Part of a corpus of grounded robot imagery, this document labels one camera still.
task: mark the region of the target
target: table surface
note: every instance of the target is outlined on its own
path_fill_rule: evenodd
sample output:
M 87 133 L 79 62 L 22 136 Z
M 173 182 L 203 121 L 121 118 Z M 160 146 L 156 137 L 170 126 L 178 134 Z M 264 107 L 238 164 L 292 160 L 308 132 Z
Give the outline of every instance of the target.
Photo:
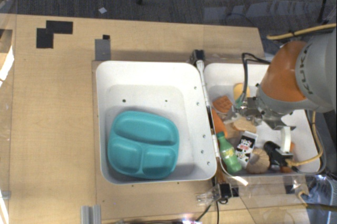
M 199 215 L 204 207 L 196 205 L 195 196 L 210 187 L 208 181 L 114 186 L 100 180 L 93 120 L 95 39 L 110 35 L 115 60 L 186 61 L 194 49 L 238 60 L 242 51 L 263 57 L 258 30 L 27 15 L 15 20 L 10 222 L 80 223 L 81 206 L 97 203 L 104 223 Z M 72 21 L 73 34 L 55 34 L 53 49 L 37 49 L 36 29 L 45 28 L 47 20 Z M 308 222 L 295 196 L 285 194 L 281 177 L 259 180 L 266 195 L 252 198 L 243 189 L 242 197 L 220 206 L 221 223 Z M 112 196 L 102 200 L 104 192 Z M 216 222 L 214 211 L 203 223 Z

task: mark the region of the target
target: teal divided plate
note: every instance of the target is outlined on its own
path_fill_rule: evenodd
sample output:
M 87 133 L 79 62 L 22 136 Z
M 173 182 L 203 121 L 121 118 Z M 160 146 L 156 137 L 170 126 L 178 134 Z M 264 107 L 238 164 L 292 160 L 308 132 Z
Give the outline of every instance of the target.
M 178 159 L 179 133 L 164 117 L 125 111 L 112 123 L 107 156 L 118 172 L 145 179 L 163 179 Z

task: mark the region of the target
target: green bottle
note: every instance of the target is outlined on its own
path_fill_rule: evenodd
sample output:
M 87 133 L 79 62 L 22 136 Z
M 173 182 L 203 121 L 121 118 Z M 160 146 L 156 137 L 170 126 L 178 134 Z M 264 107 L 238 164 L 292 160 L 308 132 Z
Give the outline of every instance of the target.
M 227 171 L 233 174 L 242 169 L 241 164 L 237 160 L 234 147 L 225 139 L 225 134 L 223 131 L 216 134 L 217 139 L 220 142 L 220 156 L 222 160 L 226 163 Z

